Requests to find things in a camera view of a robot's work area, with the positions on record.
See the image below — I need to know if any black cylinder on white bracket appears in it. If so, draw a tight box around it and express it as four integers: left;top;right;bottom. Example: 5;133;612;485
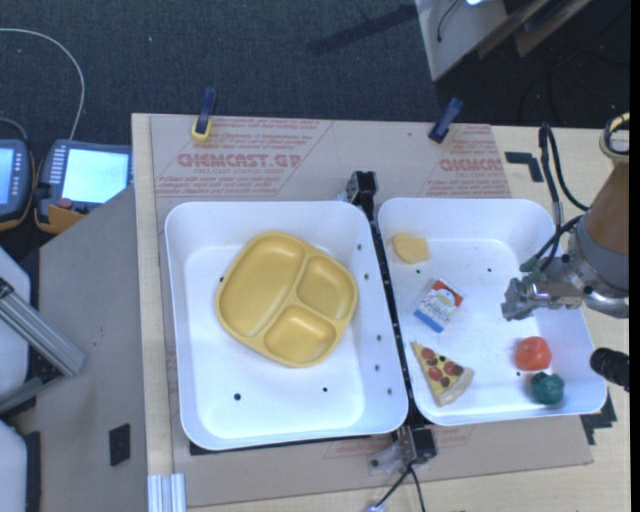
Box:
582;288;631;394

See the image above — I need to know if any orange tomato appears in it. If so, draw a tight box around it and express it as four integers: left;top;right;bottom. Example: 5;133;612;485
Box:
514;335;554;372

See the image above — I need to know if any brown cardboard board red print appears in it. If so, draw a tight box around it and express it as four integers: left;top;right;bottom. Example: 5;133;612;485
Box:
149;115;609;509

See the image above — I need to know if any yellow pizza slice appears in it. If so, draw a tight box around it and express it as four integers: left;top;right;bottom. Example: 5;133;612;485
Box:
410;340;476;408

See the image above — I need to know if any yellow divided plate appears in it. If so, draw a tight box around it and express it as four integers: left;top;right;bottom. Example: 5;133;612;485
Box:
214;230;360;370

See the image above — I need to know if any white blue orange carton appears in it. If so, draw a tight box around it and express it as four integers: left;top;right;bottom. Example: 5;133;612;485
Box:
412;277;465;334

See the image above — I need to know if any green broccoli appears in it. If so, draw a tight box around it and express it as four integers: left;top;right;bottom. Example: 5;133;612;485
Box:
529;370;566;406

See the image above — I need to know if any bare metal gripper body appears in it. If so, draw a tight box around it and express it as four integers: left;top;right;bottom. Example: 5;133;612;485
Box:
528;255;603;312

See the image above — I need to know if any black block with thin wires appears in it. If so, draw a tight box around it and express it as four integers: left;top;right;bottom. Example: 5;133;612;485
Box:
393;426;439;464
344;169;379;206

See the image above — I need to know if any yellow biscuit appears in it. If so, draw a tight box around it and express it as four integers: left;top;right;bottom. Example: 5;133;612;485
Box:
391;232;432;265

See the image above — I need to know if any white plastic tray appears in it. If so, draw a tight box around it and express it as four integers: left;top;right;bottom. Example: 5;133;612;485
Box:
377;196;609;427
163;199;410;452

